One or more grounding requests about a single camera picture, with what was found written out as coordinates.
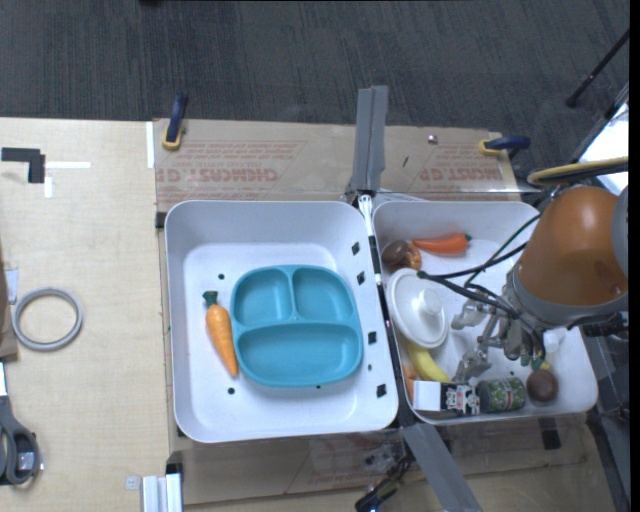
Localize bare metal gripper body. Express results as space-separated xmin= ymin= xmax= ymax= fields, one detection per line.
xmin=477 ymin=298 xmax=547 ymax=362

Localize white and black carton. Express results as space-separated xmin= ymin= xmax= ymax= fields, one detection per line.
xmin=411 ymin=379 xmax=482 ymax=417

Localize green can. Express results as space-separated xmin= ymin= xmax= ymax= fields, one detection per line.
xmin=474 ymin=376 xmax=528 ymax=415

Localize yellow banana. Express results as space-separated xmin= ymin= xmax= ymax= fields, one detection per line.
xmin=404 ymin=338 xmax=452 ymax=384

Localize brown round toy food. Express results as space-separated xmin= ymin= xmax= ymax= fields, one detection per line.
xmin=525 ymin=368 xmax=560 ymax=404

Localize dark orange carrot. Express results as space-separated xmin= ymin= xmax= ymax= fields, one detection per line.
xmin=411 ymin=232 xmax=473 ymax=255

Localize white plastic tray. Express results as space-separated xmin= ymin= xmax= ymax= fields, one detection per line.
xmin=370 ymin=199 xmax=600 ymax=426
xmin=163 ymin=199 xmax=400 ymax=444

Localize brown doughnut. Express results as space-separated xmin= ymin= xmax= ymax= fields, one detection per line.
xmin=381 ymin=239 xmax=423 ymax=272

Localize blue divided plate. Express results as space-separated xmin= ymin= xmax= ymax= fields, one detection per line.
xmin=229 ymin=264 xmax=365 ymax=388

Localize brown cardboard board red print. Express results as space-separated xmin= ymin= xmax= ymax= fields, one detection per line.
xmin=152 ymin=117 xmax=589 ymax=506

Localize light orange carrot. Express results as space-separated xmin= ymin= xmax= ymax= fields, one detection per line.
xmin=201 ymin=290 xmax=240 ymax=378

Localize grey scissors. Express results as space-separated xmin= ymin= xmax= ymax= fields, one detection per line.
xmin=0 ymin=393 xmax=42 ymax=486

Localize black cylinder on white bracket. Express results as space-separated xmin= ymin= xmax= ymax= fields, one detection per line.
xmin=542 ymin=312 xmax=629 ymax=354

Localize black block with thin wires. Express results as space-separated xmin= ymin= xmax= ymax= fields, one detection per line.
xmin=354 ymin=474 xmax=402 ymax=512

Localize grey ring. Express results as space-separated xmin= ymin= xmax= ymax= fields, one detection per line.
xmin=11 ymin=286 xmax=85 ymax=352

